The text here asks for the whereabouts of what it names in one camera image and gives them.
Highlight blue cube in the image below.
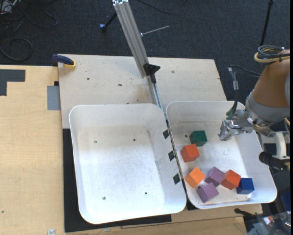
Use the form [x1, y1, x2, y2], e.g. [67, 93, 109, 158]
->
[236, 177, 255, 195]

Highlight white plastic tray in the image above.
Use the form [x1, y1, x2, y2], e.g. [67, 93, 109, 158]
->
[165, 100, 278, 210]
[68, 103, 188, 225]

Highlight dark orange cube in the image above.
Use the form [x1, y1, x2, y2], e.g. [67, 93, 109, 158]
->
[220, 169, 242, 191]
[180, 143, 201, 163]

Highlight purple cube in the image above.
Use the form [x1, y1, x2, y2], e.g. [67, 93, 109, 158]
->
[204, 166, 226, 188]
[196, 182, 220, 204]

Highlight green cube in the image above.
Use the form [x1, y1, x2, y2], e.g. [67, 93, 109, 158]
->
[189, 130, 208, 147]

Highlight pale wood board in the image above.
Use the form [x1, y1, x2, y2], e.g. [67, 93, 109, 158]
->
[57, 54, 264, 230]

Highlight black cylinder on white bracket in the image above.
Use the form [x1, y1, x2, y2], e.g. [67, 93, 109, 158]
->
[258, 130, 291, 171]

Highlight light orange cube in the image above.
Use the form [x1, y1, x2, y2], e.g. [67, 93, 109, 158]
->
[184, 166, 207, 188]

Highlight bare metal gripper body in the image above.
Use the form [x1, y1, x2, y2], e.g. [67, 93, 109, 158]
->
[226, 109, 276, 137]

